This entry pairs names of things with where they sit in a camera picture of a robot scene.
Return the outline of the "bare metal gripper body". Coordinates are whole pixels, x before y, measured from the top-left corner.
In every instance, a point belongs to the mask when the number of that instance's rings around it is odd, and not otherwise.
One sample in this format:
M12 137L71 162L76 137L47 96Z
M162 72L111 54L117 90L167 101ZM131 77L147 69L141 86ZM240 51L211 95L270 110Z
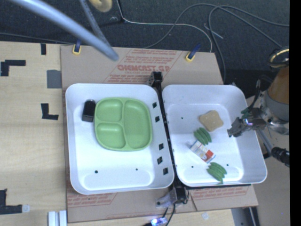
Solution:
M286 126L287 123L287 121L280 119L267 108L253 107L244 110L244 129L246 131L264 130L267 128L280 135L288 136L289 129Z

